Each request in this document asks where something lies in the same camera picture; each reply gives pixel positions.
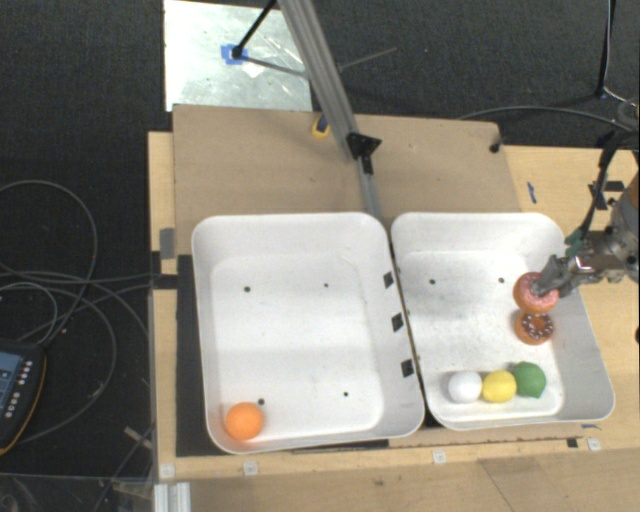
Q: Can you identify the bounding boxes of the chocolate frosted doughnut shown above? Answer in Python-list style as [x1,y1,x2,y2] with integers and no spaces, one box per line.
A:
[515,310,556,347]

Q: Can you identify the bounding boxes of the orange ball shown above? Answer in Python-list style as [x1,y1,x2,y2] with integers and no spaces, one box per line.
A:
[224,401,265,442]

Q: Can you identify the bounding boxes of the yellow ball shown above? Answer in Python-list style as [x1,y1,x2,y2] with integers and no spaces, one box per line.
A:
[481,369,518,404]

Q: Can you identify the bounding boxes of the white plastic tray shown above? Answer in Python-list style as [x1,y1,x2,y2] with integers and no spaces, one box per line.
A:
[190,211,427,456]
[389,211,616,432]

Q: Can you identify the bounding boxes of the brown cardboard board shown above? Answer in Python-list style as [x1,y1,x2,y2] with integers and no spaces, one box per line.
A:
[171,103,585,450]

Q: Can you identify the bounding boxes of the pink frosted doughnut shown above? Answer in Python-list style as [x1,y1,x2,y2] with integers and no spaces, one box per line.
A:
[512,271,561,315]

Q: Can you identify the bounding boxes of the green ball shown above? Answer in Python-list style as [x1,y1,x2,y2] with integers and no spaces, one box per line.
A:
[512,361,548,399]

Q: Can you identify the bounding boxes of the white ball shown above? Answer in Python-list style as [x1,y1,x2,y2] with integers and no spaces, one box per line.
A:
[447,371,483,404]

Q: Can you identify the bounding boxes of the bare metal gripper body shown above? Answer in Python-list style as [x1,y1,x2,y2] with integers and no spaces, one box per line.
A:
[573,230,640,284]

